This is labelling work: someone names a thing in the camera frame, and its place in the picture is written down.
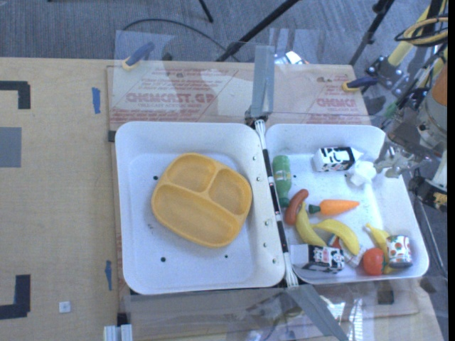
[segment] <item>yellow divided plate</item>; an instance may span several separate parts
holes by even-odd
[[[185,239],[223,247],[239,234],[251,201],[250,184],[238,172],[208,156],[185,153],[164,171],[151,208],[161,224]]]

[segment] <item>gray square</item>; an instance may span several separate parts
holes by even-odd
[[[0,127],[0,168],[20,168],[22,128]]]

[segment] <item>gray floor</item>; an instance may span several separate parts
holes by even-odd
[[[162,19],[134,24],[129,31],[174,36],[167,49],[174,60],[214,60],[223,49],[197,29],[226,47],[238,40],[286,0],[204,0],[214,22],[198,0],[0,0],[0,56],[38,58],[116,57],[116,32],[139,19]],[[279,49],[293,49],[310,63],[348,64],[376,17],[378,0],[301,0],[251,39],[270,43],[279,37]],[[396,0],[354,65],[357,77],[379,55],[396,47],[393,38],[411,26],[431,0]],[[247,53],[239,53],[247,60]],[[407,61],[402,67],[406,70]],[[365,98],[389,92],[372,87]],[[434,300],[441,328],[448,339],[447,216],[415,203],[431,265],[425,289]]]

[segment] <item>white tray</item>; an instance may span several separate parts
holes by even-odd
[[[243,124],[129,122],[115,136],[123,272],[140,294],[274,286],[284,257],[259,137]],[[174,234],[153,216],[151,195],[172,160],[210,156],[245,176],[253,201],[238,237],[211,249]]]
[[[379,155],[384,138],[382,130],[366,125],[277,124],[267,130],[270,160],[280,154],[289,157],[294,176],[289,198],[306,188],[309,191],[306,204],[317,205],[326,198],[359,201],[360,205],[354,210],[332,217],[349,225],[367,249],[374,247],[370,235],[364,230],[367,222],[390,234],[407,235],[411,241],[414,264],[405,270],[369,276],[361,266],[356,269],[345,266],[337,274],[294,268],[296,275],[303,281],[313,284],[348,283],[414,278],[426,273],[428,253],[402,177],[386,178],[380,173],[373,179],[372,185],[356,187],[346,179],[345,171],[316,172],[311,164],[315,152],[323,147],[350,146],[364,153],[363,160],[374,160]],[[316,223],[323,218],[327,217],[310,215],[310,222]],[[285,225],[285,231],[289,245],[302,243],[293,227]],[[317,232],[326,241],[330,237],[327,232]]]

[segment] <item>sausage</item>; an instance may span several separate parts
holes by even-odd
[[[297,192],[289,201],[289,206],[284,214],[284,221],[287,224],[294,225],[297,221],[297,212],[303,201],[309,196],[308,190],[302,189]]]

